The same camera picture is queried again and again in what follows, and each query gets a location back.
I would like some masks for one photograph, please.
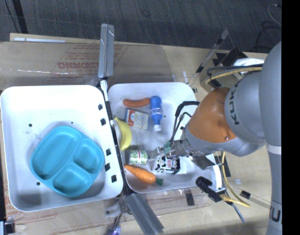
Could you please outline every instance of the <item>black pole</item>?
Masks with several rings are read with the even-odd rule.
[[[19,22],[19,26],[21,28],[21,32],[28,34],[27,25],[26,25],[26,21],[24,18],[24,13],[23,13],[21,2],[20,2],[20,0],[12,0],[12,1],[14,4],[14,8],[15,8],[16,16],[17,16],[17,19]]]

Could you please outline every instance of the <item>blue bottle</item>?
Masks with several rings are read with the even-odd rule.
[[[151,118],[154,122],[154,130],[160,131],[162,129],[160,121],[163,118],[162,114],[162,99],[158,96],[153,96],[150,99]]]

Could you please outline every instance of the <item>blue plate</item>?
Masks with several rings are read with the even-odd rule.
[[[80,131],[65,125],[50,131],[30,158],[34,176],[66,197],[84,194],[103,165],[102,149]]]

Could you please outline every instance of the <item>gray carpet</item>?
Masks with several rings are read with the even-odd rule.
[[[100,25],[106,23],[114,25],[115,41],[212,48],[228,29],[239,50],[263,53],[281,40],[282,0],[20,1],[30,34],[100,39]],[[15,16],[12,1],[6,2]],[[0,0],[0,41],[21,31],[14,22]],[[0,184],[0,217],[1,197]]]

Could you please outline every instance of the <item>yellow cable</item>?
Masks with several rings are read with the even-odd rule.
[[[217,79],[220,77],[224,77],[224,76],[228,76],[228,75],[232,75],[235,73],[244,72],[244,71],[260,71],[260,70],[262,70],[262,67],[241,68],[241,69],[237,69],[237,70],[231,70],[228,72],[221,73],[219,75],[215,75],[215,76],[211,75],[208,79],[205,79],[204,84],[207,85],[208,83],[210,83],[211,80],[214,80],[214,79]]]
[[[224,158],[225,158],[225,152],[223,152],[223,156],[222,156],[222,172],[223,172],[223,177],[224,177],[224,181],[225,181],[225,185],[229,188],[229,190],[232,192],[232,194],[239,200],[233,200],[230,197],[228,197],[225,194],[221,194],[220,197],[224,200],[224,201],[229,201],[229,202],[234,202],[237,204],[241,204],[245,207],[250,207],[250,204],[246,203],[245,201],[243,201],[241,198],[239,198],[236,193],[233,191],[233,189],[231,188],[231,186],[229,185],[227,178],[226,178],[226,173],[225,173],[225,168],[224,168]]]

